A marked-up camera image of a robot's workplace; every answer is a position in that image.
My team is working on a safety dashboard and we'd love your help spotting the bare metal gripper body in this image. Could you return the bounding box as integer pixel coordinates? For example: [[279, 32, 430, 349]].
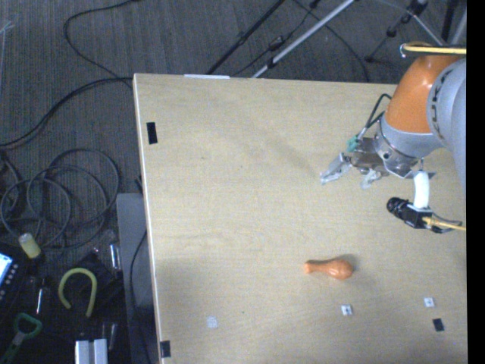
[[349, 133, 424, 179]]

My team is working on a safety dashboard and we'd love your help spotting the orange toy chicken drumstick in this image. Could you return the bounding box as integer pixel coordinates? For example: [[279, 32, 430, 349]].
[[302, 258, 355, 281]]

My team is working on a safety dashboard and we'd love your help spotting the black cylinder on white bracket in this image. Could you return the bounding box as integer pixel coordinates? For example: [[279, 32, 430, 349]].
[[386, 170, 435, 231]]

